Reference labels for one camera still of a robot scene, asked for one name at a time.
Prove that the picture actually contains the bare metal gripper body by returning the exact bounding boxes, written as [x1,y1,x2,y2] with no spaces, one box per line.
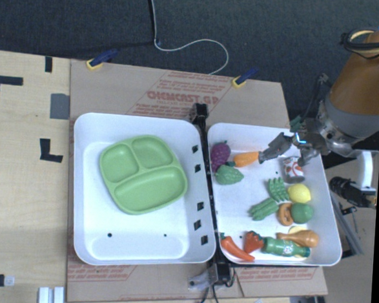
[292,117,364,160]

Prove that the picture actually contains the white and orange small can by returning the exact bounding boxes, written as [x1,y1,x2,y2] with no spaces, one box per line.
[280,155,307,185]

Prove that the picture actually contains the orange carrot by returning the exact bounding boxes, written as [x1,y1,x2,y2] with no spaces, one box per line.
[232,149,262,170]

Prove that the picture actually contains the yellow lemon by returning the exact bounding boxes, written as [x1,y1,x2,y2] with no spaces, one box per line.
[285,182,313,205]

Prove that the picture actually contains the green bean bundle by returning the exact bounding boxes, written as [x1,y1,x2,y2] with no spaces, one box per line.
[266,176,292,203]
[248,196,282,223]

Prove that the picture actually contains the white plastic tray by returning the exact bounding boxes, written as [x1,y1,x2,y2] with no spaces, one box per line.
[64,110,226,275]
[198,121,351,272]

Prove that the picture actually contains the green strawberry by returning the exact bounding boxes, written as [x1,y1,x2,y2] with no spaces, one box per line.
[214,161,245,187]

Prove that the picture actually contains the purple grapes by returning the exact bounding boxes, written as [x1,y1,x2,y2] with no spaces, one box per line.
[209,140,233,174]

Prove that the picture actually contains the green lime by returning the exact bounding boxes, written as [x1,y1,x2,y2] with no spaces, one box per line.
[289,202,315,225]

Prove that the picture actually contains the brown pretzel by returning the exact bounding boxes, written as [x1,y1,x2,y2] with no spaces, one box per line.
[276,202,296,227]

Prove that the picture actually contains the pale yellow round slice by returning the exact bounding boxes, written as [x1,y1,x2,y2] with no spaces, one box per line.
[287,224,309,236]

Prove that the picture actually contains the thin black rod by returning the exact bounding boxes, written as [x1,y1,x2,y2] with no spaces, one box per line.
[186,120,241,271]

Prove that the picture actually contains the brown chicken drumstick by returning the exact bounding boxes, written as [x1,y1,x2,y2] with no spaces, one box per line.
[274,227,320,249]

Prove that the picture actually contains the green plastic bottle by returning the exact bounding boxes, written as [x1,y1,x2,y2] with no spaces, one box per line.
[261,236,312,260]

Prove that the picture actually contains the red strawberry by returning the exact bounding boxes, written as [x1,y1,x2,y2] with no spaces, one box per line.
[243,229,266,256]

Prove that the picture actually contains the red-orange chili pepper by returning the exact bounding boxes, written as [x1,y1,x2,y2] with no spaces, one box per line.
[218,232,258,263]

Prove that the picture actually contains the green divided plate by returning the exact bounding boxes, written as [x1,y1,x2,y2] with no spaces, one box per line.
[95,131,192,219]

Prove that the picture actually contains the brown cardboard board red print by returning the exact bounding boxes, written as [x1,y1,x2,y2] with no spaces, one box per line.
[53,57,344,303]

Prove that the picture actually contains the black cylinder on white bracket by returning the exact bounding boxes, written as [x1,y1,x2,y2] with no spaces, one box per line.
[327,147,379,210]

